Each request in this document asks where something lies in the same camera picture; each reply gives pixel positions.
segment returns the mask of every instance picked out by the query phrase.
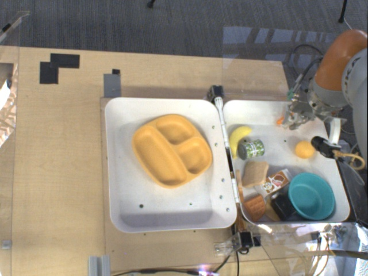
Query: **teal bowl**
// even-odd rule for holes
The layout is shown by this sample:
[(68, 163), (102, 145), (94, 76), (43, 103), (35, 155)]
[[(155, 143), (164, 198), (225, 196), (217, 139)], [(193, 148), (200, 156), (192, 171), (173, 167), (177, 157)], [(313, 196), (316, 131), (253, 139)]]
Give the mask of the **teal bowl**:
[(309, 220), (323, 220), (332, 214), (335, 197), (330, 185), (321, 177), (303, 172), (289, 185), (289, 200), (298, 214)]

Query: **table surface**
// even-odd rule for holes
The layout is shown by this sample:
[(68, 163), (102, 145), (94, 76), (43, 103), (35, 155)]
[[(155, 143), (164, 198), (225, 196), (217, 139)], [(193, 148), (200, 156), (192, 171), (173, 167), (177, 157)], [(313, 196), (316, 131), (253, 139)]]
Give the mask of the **table surface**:
[[(80, 68), (60, 68), (58, 85), (41, 85), (40, 62), (49, 62), (51, 53), (79, 54)], [(280, 62), (20, 48), (13, 276), (86, 275), (88, 257), (106, 254), (106, 243), (116, 239), (109, 236), (129, 246), (128, 255), (116, 252), (116, 267), (119, 260), (128, 262), (126, 269), (157, 261), (222, 261), (213, 255), (213, 243), (227, 238), (226, 229), (122, 237), (105, 232), (100, 100), (104, 74), (113, 68), (121, 70), (123, 96), (203, 98), (211, 85), (223, 85), (231, 93), (246, 87), (248, 98), (284, 99), (288, 90)], [(169, 246), (171, 256), (163, 259)], [(241, 275), (278, 275), (263, 248), (251, 249), (241, 261)], [(233, 274), (236, 265), (222, 271)]]

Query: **yellow plate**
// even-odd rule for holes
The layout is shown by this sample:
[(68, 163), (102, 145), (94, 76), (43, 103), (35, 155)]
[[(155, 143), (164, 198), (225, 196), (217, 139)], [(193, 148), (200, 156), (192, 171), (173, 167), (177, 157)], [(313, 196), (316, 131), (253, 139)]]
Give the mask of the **yellow plate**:
[(133, 151), (147, 174), (166, 188), (179, 187), (212, 164), (207, 142), (186, 118), (168, 114), (140, 127)]

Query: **banana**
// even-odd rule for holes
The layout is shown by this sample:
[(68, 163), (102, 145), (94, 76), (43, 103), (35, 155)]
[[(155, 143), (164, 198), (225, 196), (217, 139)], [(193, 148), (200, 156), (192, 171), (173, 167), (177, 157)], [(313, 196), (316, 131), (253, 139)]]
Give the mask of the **banana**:
[(241, 126), (241, 127), (236, 128), (231, 133), (230, 138), (229, 138), (229, 144), (230, 144), (231, 154), (234, 159), (237, 158), (236, 150), (237, 150), (237, 145), (239, 141), (242, 138), (246, 137), (250, 132), (252, 132), (251, 128), (249, 128), (248, 126)]

